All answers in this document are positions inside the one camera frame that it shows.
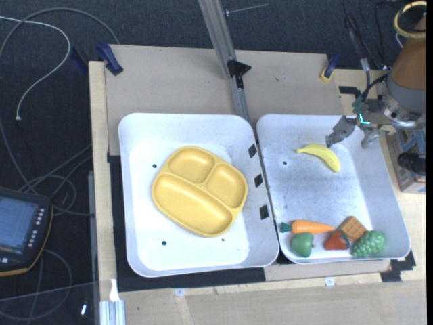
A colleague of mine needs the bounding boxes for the green grapes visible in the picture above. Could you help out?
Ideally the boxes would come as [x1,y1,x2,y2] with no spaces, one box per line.
[350,229,388,259]

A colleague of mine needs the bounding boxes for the green pepper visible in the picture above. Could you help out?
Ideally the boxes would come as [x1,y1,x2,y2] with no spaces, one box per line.
[290,232,315,259]

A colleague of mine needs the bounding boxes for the yellow divided plate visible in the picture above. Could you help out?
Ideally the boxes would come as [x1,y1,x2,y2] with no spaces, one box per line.
[150,145,249,238]

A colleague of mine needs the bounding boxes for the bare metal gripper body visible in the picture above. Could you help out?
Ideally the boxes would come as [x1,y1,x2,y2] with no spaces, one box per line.
[357,96,424,135]

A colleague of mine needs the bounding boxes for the brown waffle biscuit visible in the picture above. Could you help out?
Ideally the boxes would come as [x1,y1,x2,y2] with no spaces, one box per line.
[336,215,369,242]

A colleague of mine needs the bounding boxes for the yellow banana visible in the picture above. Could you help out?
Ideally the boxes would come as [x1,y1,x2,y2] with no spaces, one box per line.
[296,142,342,173]

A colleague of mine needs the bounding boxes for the black cylinder on white bracket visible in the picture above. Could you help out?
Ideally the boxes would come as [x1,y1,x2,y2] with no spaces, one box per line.
[391,117,426,177]

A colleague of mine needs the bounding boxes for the white plastic tray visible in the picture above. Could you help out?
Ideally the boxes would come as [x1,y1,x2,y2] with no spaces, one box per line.
[117,112,280,278]
[255,113,412,265]

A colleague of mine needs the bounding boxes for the orange carrot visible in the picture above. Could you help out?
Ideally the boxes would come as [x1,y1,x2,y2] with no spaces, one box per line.
[279,219,336,236]

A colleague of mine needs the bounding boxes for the red strawberry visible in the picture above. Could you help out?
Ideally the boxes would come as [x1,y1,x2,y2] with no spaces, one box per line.
[323,229,350,251]

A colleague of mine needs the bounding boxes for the brown cardboard board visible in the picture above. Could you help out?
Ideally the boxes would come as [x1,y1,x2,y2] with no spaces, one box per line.
[104,43,393,282]

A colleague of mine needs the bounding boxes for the brown and blue carton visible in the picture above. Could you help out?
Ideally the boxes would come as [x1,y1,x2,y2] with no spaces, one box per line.
[385,129,426,194]

